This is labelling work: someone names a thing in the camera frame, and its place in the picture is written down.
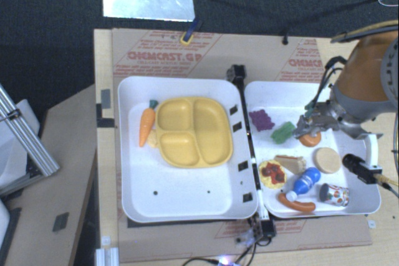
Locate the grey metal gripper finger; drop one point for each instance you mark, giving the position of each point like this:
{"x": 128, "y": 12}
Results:
{"x": 314, "y": 133}
{"x": 299, "y": 133}

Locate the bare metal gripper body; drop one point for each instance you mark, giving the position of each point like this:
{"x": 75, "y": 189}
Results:
{"x": 324, "y": 121}

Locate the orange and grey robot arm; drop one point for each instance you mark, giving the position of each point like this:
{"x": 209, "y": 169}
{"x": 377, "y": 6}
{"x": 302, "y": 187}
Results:
{"x": 363, "y": 78}

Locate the orange doughnut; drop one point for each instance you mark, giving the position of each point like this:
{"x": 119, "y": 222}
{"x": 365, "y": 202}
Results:
{"x": 309, "y": 141}

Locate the green broccoli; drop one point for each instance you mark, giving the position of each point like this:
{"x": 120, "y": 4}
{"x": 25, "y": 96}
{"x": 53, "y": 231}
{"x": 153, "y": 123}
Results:
{"x": 282, "y": 133}

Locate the beige sandwich slice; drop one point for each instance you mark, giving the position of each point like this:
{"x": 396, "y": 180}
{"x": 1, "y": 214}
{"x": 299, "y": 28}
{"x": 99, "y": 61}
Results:
{"x": 291, "y": 162}

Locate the round beige bread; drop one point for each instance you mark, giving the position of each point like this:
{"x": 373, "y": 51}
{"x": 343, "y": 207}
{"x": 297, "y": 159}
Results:
{"x": 327, "y": 160}

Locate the purple grapes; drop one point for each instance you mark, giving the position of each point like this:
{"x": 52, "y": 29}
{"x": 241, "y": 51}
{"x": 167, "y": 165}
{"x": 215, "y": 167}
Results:
{"x": 261, "y": 120}

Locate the yellow pizza with red topping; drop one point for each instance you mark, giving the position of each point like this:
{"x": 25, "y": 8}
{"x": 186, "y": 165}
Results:
{"x": 272, "y": 174}

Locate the thin black and white rod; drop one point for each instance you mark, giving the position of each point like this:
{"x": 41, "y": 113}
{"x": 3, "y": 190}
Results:
{"x": 249, "y": 134}

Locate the blue bottle with white cap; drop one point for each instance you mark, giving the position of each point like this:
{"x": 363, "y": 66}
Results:
{"x": 305, "y": 183}

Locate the small printed can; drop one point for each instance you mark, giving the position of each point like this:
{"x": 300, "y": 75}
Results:
{"x": 335, "y": 195}

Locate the orange sausage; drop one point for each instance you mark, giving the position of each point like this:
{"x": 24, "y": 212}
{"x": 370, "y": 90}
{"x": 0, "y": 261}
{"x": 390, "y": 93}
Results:
{"x": 296, "y": 205}

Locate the white plastic tray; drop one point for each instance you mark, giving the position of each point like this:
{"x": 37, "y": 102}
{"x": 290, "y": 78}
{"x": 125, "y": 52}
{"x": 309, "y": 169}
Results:
{"x": 187, "y": 193}
{"x": 349, "y": 196}

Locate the yellow divided plate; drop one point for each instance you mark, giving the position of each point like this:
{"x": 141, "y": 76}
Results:
{"x": 193, "y": 134}

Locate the brown cardboard board red print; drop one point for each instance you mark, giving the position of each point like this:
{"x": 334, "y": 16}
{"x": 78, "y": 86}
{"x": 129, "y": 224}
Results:
{"x": 218, "y": 56}

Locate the orange carrot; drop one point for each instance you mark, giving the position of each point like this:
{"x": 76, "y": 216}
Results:
{"x": 146, "y": 124}

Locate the black cylinder on white bracket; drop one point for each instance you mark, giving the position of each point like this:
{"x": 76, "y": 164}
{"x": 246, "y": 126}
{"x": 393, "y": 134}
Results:
{"x": 358, "y": 165}

